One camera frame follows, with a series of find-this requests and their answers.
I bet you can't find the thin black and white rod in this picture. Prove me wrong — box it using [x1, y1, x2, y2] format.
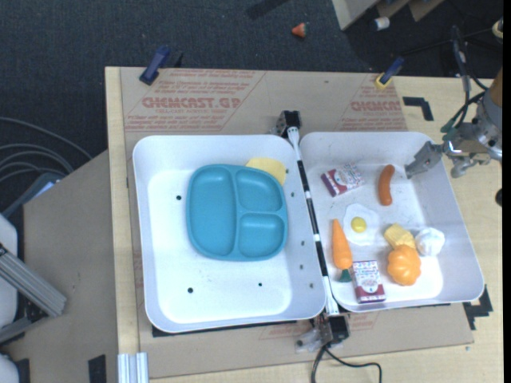
[287, 126, 341, 316]

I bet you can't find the orange carrot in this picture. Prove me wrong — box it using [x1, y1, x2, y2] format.
[331, 218, 355, 284]

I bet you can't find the orange sausage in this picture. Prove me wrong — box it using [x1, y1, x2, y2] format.
[377, 164, 397, 207]

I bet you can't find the red and white carton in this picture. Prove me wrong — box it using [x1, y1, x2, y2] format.
[319, 160, 366, 199]
[351, 259, 388, 305]

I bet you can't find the white plastic tray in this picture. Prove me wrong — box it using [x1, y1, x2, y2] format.
[132, 134, 328, 334]
[298, 130, 485, 314]

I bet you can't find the orange pumpkin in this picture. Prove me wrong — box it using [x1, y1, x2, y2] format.
[386, 243, 423, 287]

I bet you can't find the white garlic bulb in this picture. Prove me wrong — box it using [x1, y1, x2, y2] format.
[414, 227, 446, 257]

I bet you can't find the blue divided plate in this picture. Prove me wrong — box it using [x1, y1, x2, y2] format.
[184, 163, 290, 263]

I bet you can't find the white and yellow fried egg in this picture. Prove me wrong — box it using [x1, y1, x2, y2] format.
[343, 202, 381, 248]

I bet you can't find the yellow corn piece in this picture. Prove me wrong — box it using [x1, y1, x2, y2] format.
[383, 222, 418, 251]

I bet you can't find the brown cardboard board, red print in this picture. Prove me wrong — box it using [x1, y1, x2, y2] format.
[119, 67, 477, 379]

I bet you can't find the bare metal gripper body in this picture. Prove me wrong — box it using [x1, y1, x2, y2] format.
[441, 121, 504, 168]

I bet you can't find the yellow cheese slice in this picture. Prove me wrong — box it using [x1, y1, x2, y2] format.
[244, 156, 288, 187]

